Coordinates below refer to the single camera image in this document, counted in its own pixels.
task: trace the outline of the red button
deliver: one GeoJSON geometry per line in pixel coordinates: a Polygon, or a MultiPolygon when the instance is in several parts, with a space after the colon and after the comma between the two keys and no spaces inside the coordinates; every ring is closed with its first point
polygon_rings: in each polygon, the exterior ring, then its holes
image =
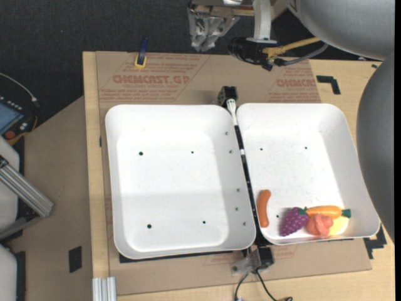
{"type": "Polygon", "coordinates": [[[16,134],[15,134],[15,132],[13,132],[12,130],[9,130],[9,131],[7,131],[7,132],[4,134],[4,137],[5,137],[6,139],[10,140],[10,139],[15,138],[15,137],[16,137],[16,134]]]}

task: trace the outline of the gray floor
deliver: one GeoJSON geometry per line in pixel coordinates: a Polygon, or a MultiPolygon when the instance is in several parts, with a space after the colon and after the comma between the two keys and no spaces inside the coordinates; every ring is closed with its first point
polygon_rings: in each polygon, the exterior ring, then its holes
{"type": "MultiPolygon", "coordinates": [[[[47,120],[83,94],[82,51],[137,51],[144,34],[148,51],[196,53],[190,46],[189,0],[0,0],[0,72],[39,99],[47,120]]],[[[253,35],[253,19],[242,18],[208,53],[227,54],[229,40],[253,35]]],[[[272,38],[283,44],[311,34],[290,13],[273,22],[272,38]]],[[[298,48],[288,56],[309,51],[298,48]]],[[[319,58],[356,59],[328,48],[319,58]]],[[[0,91],[29,102],[0,77],[0,91]]]]}

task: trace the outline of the cardboard sheet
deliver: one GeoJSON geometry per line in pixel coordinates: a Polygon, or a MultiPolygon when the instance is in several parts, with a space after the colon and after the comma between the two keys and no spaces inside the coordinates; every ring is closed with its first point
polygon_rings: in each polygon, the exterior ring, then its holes
{"type": "MultiPolygon", "coordinates": [[[[237,283],[231,265],[240,251],[211,255],[121,262],[113,242],[112,200],[104,118],[120,103],[214,103],[223,86],[237,88],[237,105],[281,102],[318,103],[309,61],[267,71],[231,56],[148,53],[143,69],[136,53],[96,52],[110,275],[119,295],[237,283]]],[[[275,264],[265,280],[371,269],[362,239],[272,246],[275,264]]]]}

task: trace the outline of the toy food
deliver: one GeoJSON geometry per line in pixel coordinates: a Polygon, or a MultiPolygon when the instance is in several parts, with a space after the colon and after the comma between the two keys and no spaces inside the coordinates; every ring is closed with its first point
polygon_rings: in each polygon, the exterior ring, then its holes
{"type": "Polygon", "coordinates": [[[271,192],[265,189],[261,192],[258,198],[258,203],[256,205],[256,210],[258,211],[259,223],[261,228],[266,228],[269,226],[268,212],[266,210],[271,192]]]}
{"type": "Polygon", "coordinates": [[[292,208],[286,215],[281,226],[281,235],[287,236],[300,230],[309,220],[305,210],[301,208],[292,208]]]}
{"type": "Polygon", "coordinates": [[[315,206],[314,208],[306,208],[306,213],[309,217],[320,213],[325,216],[330,216],[332,219],[337,219],[340,216],[345,216],[346,218],[351,217],[350,209],[341,209],[338,206],[326,205],[326,206],[315,206]]]}
{"type": "Polygon", "coordinates": [[[312,235],[327,237],[333,223],[331,216],[316,213],[309,217],[309,220],[306,222],[306,229],[312,235]]]}

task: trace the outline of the purple grapes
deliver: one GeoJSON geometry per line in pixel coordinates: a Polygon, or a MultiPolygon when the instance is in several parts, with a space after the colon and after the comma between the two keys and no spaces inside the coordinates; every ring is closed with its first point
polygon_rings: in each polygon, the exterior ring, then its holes
{"type": "Polygon", "coordinates": [[[309,216],[301,208],[292,208],[281,226],[281,236],[287,236],[300,230],[308,222],[309,216]]]}

